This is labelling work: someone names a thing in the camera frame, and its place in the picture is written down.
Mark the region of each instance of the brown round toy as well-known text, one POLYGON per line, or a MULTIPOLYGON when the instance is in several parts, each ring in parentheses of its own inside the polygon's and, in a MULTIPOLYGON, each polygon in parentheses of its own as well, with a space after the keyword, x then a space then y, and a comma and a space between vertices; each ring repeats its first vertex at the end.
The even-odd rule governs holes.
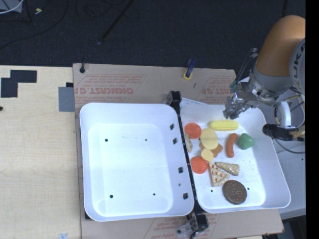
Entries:
POLYGON ((228 180, 223 185, 223 194, 228 202, 239 205, 247 198, 247 191, 243 184, 236 180, 228 180))

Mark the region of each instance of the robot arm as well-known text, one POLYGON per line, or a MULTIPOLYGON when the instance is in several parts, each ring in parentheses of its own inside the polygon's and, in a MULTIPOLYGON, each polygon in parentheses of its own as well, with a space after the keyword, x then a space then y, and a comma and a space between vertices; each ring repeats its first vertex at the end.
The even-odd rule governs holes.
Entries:
POLYGON ((291 126, 289 106, 286 101, 278 100, 292 88, 305 96, 305 34, 306 20, 296 15, 282 17, 273 26, 259 54, 251 51, 251 68, 245 62, 239 73, 249 69, 248 81, 239 82, 236 78, 237 82, 230 86, 234 95, 225 104, 223 114, 227 119, 235 119, 241 112, 263 103, 282 114, 281 124, 267 124, 263 132, 282 140, 297 139, 291 136, 291 131, 296 129, 291 126))

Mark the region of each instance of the cardboard sheet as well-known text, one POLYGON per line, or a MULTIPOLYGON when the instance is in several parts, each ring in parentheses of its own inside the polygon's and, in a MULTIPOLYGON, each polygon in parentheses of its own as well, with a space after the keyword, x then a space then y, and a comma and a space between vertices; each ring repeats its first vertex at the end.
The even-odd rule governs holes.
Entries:
MULTIPOLYGON (((83 173, 79 112, 83 105, 100 103, 163 103, 170 91, 183 98, 206 104, 224 104, 235 79, 233 70, 194 68, 189 81, 183 79, 186 68, 85 64, 73 65, 79 190, 83 239, 183 239, 176 229, 186 217, 96 222, 86 218, 83 201, 83 173)), ((282 233, 277 209, 207 214, 209 228, 196 238, 226 239, 282 233)))

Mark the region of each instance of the empty white tray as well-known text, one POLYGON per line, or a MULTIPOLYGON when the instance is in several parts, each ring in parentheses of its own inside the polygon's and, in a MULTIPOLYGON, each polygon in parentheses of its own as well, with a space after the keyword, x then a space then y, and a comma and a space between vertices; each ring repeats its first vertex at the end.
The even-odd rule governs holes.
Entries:
POLYGON ((178 118, 164 104, 80 111, 84 206, 96 221, 184 216, 194 206, 178 118))
MULTIPOLYGON (((213 120, 224 120, 224 105, 185 105, 181 109, 183 126, 195 122, 201 128, 209 127, 213 120)), ((234 205, 229 203, 222 193, 222 186, 212 187, 210 174, 207 170, 203 174, 193 173, 196 194, 199 205, 209 213, 224 213, 243 210, 284 208, 291 200, 290 192, 282 172, 275 148, 269 136, 262 132, 265 117, 260 109, 248 109, 235 119, 239 128, 234 131, 216 131, 223 151, 214 158, 213 162, 222 161, 239 164, 238 176, 230 175, 230 179, 241 182, 247 190, 247 199, 244 203, 234 205), (233 158, 226 156, 226 140, 230 133, 247 133, 253 137, 255 144, 242 150, 234 144, 233 158)), ((189 159, 200 155, 200 140, 192 139, 193 150, 189 159)))

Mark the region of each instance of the light wood surface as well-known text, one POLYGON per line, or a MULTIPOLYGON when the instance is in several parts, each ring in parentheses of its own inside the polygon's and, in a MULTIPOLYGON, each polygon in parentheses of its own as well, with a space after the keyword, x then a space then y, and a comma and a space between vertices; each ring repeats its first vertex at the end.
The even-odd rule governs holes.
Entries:
POLYGON ((58 88, 72 68, 36 70, 36 83, 19 83, 17 98, 0 98, 0 238, 81 238, 74 113, 59 112, 58 88))

